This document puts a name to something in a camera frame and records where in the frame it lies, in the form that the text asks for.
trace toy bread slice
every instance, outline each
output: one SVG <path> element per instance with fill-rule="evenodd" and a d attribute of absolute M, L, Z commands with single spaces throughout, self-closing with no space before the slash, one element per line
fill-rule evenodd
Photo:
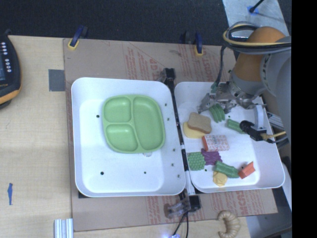
<path fill-rule="evenodd" d="M 199 130 L 205 134 L 211 132 L 211 119 L 199 113 L 191 112 L 187 125 L 190 129 Z"/>

